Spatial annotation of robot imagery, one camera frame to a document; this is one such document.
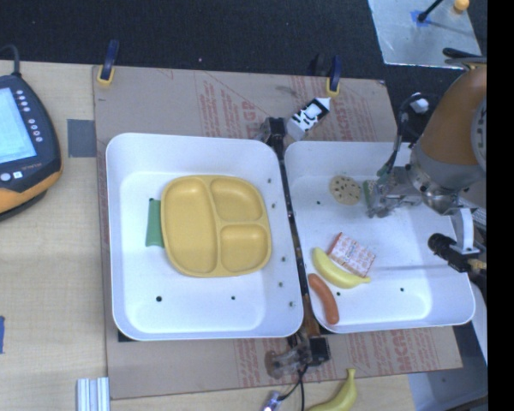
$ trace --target yellow divided plate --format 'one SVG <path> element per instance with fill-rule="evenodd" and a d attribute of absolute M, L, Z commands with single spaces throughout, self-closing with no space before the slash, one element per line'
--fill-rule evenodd
<path fill-rule="evenodd" d="M 242 178 L 176 178 L 162 192 L 160 223 L 171 263 L 189 276 L 248 274 L 271 255 L 265 203 Z"/>

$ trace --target yellow banana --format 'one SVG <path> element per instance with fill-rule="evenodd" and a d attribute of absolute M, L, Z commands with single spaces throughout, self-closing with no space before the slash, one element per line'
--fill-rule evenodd
<path fill-rule="evenodd" d="M 326 254 L 324 250 L 316 247 L 312 252 L 312 261 L 316 271 L 329 283 L 343 289 L 354 288 L 360 283 L 371 282 L 370 277 L 360 277 L 351 272 L 342 270 Z"/>
<path fill-rule="evenodd" d="M 347 372 L 348 377 L 335 397 L 328 402 L 319 403 L 318 405 L 310 407 L 308 411 L 348 411 L 351 409 L 358 397 L 356 382 L 354 381 L 356 369 L 349 368 Z"/>

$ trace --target wooden table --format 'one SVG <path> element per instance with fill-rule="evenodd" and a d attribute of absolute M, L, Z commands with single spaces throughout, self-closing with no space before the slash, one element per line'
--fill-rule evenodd
<path fill-rule="evenodd" d="M 0 61 L 0 76 L 12 71 Z M 54 121 L 64 172 L 43 200 L 0 223 L 0 410 L 73 411 L 76 380 L 107 376 L 96 160 L 69 158 L 67 148 L 68 119 L 93 120 L 92 66 L 21 63 L 21 72 Z M 307 408 L 339 385 L 305 384 Z M 406 375 L 356 385 L 354 411 L 415 409 Z M 258 410 L 270 390 L 112 401 L 111 410 Z M 300 407 L 297 391 L 282 411 Z"/>

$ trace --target black and white object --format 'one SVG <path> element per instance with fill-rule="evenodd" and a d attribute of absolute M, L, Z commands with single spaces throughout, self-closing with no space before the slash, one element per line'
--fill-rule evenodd
<path fill-rule="evenodd" d="M 288 120 L 288 134 L 295 140 L 302 140 L 311 128 L 329 113 L 331 98 L 314 98 Z"/>

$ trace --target toy sausage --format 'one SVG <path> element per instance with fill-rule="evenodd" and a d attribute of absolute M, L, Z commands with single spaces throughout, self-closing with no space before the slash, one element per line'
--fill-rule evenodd
<path fill-rule="evenodd" d="M 337 302 L 335 301 L 335 297 L 326 282 L 324 282 L 317 274 L 308 274 L 308 284 L 320 298 L 324 308 L 324 313 L 326 314 L 327 322 L 330 325 L 338 323 L 339 311 L 337 308 Z"/>

